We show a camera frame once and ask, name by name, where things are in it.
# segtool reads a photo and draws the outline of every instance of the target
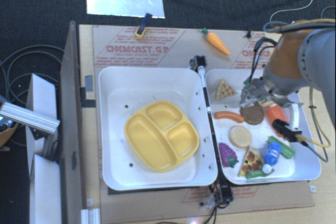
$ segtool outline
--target yellow divided plate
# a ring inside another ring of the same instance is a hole
[[[197,130],[173,103],[158,101],[128,118],[126,138],[142,162],[167,172],[190,158],[199,147]]]

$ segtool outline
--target toy pizza slice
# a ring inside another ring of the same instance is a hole
[[[234,95],[235,93],[236,91],[224,79],[222,79],[217,87],[216,100],[220,100],[224,97]]]
[[[254,147],[249,147],[238,176],[245,176],[249,171],[260,170],[264,163],[262,154]]]

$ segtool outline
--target black cable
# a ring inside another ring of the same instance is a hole
[[[49,56],[51,58],[53,58],[55,61],[57,61],[60,65],[62,64],[62,62],[54,55],[48,53],[48,52],[45,52],[45,51],[29,51],[29,52],[25,52],[19,56],[17,56],[9,65],[8,67],[8,70],[7,70],[7,84],[9,84],[9,74],[11,72],[11,69],[12,69],[12,66],[13,64],[21,57],[24,57],[26,55],[31,55],[31,54],[42,54],[42,55],[46,55],[46,56]],[[6,97],[9,98],[9,89],[6,90]]]
[[[176,222],[167,222],[167,221],[161,221],[161,222],[157,222],[155,224],[179,224],[179,223],[176,223]]]
[[[222,202],[222,203],[220,203],[219,205],[217,205],[217,208],[219,208],[219,209],[225,209],[226,207],[228,207],[229,206],[229,203],[224,203],[225,205],[221,205],[221,204],[223,204],[224,202]]]
[[[315,129],[317,131],[317,135],[319,137],[319,140],[321,142],[321,144],[323,144],[323,141],[322,141],[322,136],[321,136],[321,133],[320,133],[320,128],[317,124],[317,119],[315,117],[315,113],[314,113],[314,109],[316,108],[314,106],[314,103],[313,103],[313,88],[312,87],[309,87],[309,101],[310,101],[310,112],[311,112],[311,117],[313,119],[313,123],[314,123],[314,126],[315,126]],[[323,162],[327,163],[329,161],[328,159],[328,155],[327,155],[327,151],[325,149],[325,147],[323,148],[323,151],[324,151],[324,156],[325,156],[325,159],[320,155],[318,154],[311,146],[309,146],[308,144],[306,145],[307,148],[309,148],[316,156],[318,156]]]
[[[54,50],[58,50],[60,52],[64,52],[63,49],[61,48],[58,48],[56,46],[52,46],[52,45],[32,45],[32,46],[28,46],[28,47],[25,47],[25,48],[22,48],[22,49],[19,49],[17,51],[15,51],[14,53],[10,54],[8,57],[6,57],[3,61],[0,60],[0,68],[2,69],[3,71],[3,74],[4,74],[4,80],[5,80],[5,91],[7,92],[7,88],[8,88],[8,81],[7,81],[7,74],[6,74],[6,71],[4,69],[4,65],[7,61],[10,60],[11,57],[15,56],[16,54],[22,52],[22,51],[25,51],[25,50],[29,50],[29,49],[35,49],[35,48],[49,48],[49,49],[54,49]]]
[[[208,224],[209,221],[212,219],[213,216],[214,216],[214,222],[213,222],[213,224],[215,224],[215,222],[216,222],[216,216],[217,216],[217,206],[214,208],[214,210],[210,214],[209,218],[203,224]]]
[[[252,59],[252,67],[251,67],[251,74],[250,74],[250,77],[249,77],[249,83],[251,83],[251,81],[252,81],[253,74],[254,74],[255,70],[257,69],[259,59],[261,58],[261,53],[263,52],[263,50],[265,50],[267,48],[273,48],[273,46],[262,47],[262,49],[261,49],[261,51],[260,51],[260,53],[257,57],[258,50],[260,49],[262,44],[265,43],[265,42],[271,43],[274,47],[277,45],[277,42],[275,40],[267,38],[267,37],[262,37],[261,39],[259,39],[256,42],[256,44],[253,48],[254,55],[253,55],[253,59]]]
[[[21,92],[20,94],[15,94],[12,90],[11,90],[11,87],[13,86],[13,84],[19,80],[20,78],[23,78],[23,77],[26,77],[26,76],[31,76],[33,73],[26,73],[26,74],[23,74],[23,75],[20,75],[18,77],[16,77],[14,80],[11,81],[10,85],[8,86],[8,90],[9,92],[13,95],[14,99],[12,99],[11,103],[15,100],[19,101],[20,103],[22,103],[23,105],[26,104],[26,102],[22,101],[19,97],[21,95],[23,95],[24,93],[28,92],[28,90],[26,91],[23,91]],[[42,73],[34,73],[35,75],[38,75],[39,77],[42,77],[42,78],[47,78],[49,79],[50,81],[53,81],[54,83],[58,83],[58,81],[56,79],[54,79],[53,77],[49,76],[49,75],[46,75],[46,74],[42,74]]]
[[[15,145],[17,145],[17,146],[21,146],[21,147],[27,147],[27,145],[26,144],[22,144],[22,143],[19,143],[19,142],[17,142],[17,141],[15,141],[14,139],[10,139],[10,141],[13,143],[13,144],[15,144]]]
[[[327,23],[307,23],[307,24],[291,25],[284,22],[268,22],[264,25],[263,31],[269,33],[286,33],[304,29],[335,28],[335,23],[328,22],[328,19],[324,20],[327,20]]]
[[[54,146],[57,144],[57,146],[58,146],[58,142],[60,141],[60,138],[58,138],[57,140],[55,140],[54,142],[53,142],[53,144],[51,145],[51,149],[50,149],[50,154],[51,154],[51,156],[53,156],[54,154]]]

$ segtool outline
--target yellow cable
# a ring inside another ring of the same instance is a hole
[[[321,144],[321,143],[319,143],[319,142],[313,141],[313,140],[311,140],[311,139],[306,138],[306,137],[303,136],[302,134],[297,134],[297,135],[295,135],[295,137],[296,137],[298,140],[306,141],[306,142],[310,142],[310,143],[313,143],[313,144],[315,144],[315,145],[317,145],[317,146],[321,146],[321,147],[325,147],[325,148],[330,147],[330,146],[331,146],[330,140],[328,139],[328,137],[326,136],[326,134],[325,134],[325,133],[323,132],[323,130],[321,129],[321,126],[320,126],[320,124],[319,124],[319,122],[318,122],[318,120],[317,120],[317,118],[316,118],[316,115],[315,115],[315,110],[314,110],[314,106],[313,106],[313,89],[312,89],[312,100],[311,100],[311,105],[312,105],[312,107],[313,107],[313,108],[312,108],[312,113],[313,113],[313,117],[314,117],[314,119],[315,119],[315,121],[316,121],[317,127],[319,128],[319,130],[320,130],[321,134],[323,135],[323,137],[327,140],[328,144],[327,144],[327,145],[324,145],[324,144]]]
[[[313,20],[304,20],[304,21],[299,21],[297,23],[293,23],[293,24],[289,24],[289,25],[282,25],[282,26],[275,26],[273,28],[273,30],[277,30],[277,29],[288,29],[291,28],[293,26],[303,26],[303,25],[307,25],[307,24],[336,24],[336,20],[335,19],[313,19]]]
[[[305,136],[303,136],[302,134],[297,134],[295,135],[295,137],[300,140],[300,141],[306,141],[306,142],[310,142],[310,143],[313,143],[317,146],[321,146],[321,147],[331,147],[331,144],[330,144],[330,141],[329,139],[324,135],[324,133],[322,132],[322,135],[324,136],[324,138],[327,140],[328,144],[327,145],[324,145],[324,144],[321,144],[319,142],[316,142],[314,140],[311,140],[311,139],[308,139],[306,138]]]

